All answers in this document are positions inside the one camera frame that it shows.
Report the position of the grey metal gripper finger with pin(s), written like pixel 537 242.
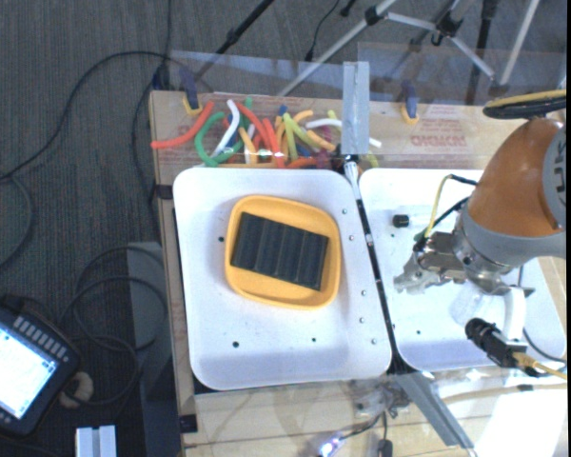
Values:
pixel 415 264
pixel 416 284

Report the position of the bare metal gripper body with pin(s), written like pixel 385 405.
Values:
pixel 445 255

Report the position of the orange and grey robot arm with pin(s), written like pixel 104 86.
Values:
pixel 509 184

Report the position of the small black cap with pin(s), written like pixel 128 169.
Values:
pixel 400 221

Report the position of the white plastic tray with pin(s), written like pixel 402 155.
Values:
pixel 423 331
pixel 276 341

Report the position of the brown cardboard board red print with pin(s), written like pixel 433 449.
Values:
pixel 433 157

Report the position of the black ribbed rectangular block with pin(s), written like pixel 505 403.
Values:
pixel 281 250

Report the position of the orange foam stick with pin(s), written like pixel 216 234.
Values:
pixel 321 141

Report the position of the white foam stick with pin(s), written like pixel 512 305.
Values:
pixel 234 122
pixel 323 123

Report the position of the yellow plate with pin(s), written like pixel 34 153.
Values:
pixel 247 288

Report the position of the yellow-green foam stick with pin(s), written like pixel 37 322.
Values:
pixel 290 136

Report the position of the green curved foam stick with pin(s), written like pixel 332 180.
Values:
pixel 199 143

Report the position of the long red foam stick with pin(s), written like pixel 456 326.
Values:
pixel 181 138

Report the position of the black cylinder on white bracket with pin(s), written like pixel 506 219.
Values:
pixel 487 338

